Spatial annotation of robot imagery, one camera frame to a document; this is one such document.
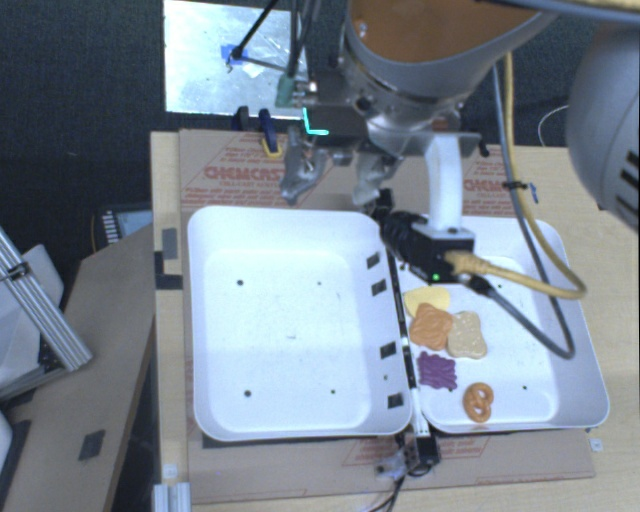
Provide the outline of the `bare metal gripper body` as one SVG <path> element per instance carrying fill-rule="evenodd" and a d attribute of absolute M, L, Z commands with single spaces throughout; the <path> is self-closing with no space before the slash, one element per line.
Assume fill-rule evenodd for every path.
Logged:
<path fill-rule="evenodd" d="M 339 148 L 421 153 L 435 132 L 458 129 L 455 111 L 465 100 L 464 80 L 427 64 L 341 64 L 315 83 L 310 128 L 326 130 L 324 144 Z"/>

